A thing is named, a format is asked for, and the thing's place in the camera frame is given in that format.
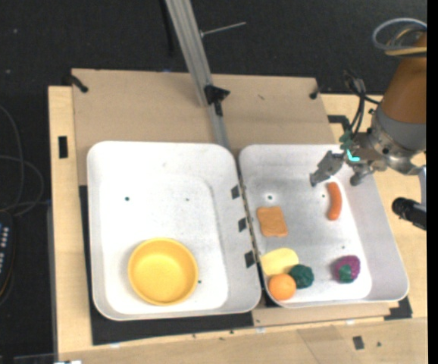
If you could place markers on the orange toy fruit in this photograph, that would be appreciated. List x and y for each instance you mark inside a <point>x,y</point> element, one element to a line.
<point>282,287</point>

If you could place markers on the brown toy bread slice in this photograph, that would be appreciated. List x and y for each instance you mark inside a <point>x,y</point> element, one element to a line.
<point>272,222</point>

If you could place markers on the white plastic tray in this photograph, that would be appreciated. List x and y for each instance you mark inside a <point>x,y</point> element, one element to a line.
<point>310,233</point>
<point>158,203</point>

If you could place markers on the green toy broccoli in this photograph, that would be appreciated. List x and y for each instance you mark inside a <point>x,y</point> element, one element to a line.
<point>302,276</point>

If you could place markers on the purple toy grapes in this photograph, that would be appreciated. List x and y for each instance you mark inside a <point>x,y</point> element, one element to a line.
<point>348,268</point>

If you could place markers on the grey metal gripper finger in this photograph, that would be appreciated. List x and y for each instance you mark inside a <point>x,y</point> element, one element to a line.
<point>327,167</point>
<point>360,176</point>

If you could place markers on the pale yellow toy food block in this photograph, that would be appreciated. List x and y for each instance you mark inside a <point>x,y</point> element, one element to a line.
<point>277,261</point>

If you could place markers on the orange toy sausage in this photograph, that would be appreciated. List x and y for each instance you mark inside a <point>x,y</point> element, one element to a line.
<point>335,201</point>

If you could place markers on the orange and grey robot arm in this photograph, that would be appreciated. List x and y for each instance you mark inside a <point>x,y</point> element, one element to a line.
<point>406,89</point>

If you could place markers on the black cylinder on white bracket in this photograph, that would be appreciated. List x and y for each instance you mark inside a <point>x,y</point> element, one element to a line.
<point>410,209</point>

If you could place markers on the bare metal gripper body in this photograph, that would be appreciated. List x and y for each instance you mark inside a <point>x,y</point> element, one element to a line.
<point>383,154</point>

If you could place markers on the yellow bowl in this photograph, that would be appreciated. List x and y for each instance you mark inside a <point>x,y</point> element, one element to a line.
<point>163,271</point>

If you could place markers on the brown cardboard board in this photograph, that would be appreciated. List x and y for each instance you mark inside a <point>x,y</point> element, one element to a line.
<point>147,108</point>

